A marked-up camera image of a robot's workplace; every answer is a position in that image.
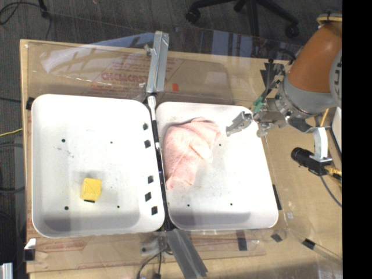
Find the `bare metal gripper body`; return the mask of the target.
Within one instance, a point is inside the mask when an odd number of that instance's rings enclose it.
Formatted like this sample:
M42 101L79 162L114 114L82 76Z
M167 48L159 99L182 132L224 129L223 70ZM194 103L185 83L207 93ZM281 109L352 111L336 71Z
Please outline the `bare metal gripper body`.
M284 96L258 97L252 106L252 117L263 128L285 127L294 112L293 102Z

